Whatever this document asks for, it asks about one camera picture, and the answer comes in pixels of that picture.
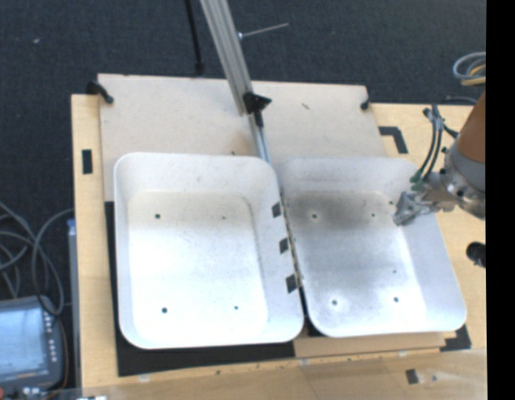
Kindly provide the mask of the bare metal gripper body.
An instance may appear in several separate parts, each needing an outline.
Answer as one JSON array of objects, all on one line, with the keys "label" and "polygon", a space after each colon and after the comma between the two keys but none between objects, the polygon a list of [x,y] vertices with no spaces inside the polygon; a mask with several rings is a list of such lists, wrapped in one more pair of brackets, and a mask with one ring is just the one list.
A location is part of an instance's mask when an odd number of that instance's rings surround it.
[{"label": "bare metal gripper body", "polygon": [[477,219],[486,217],[485,192],[473,186],[459,172],[443,168],[414,184],[420,203],[434,211],[451,212],[461,208]]}]

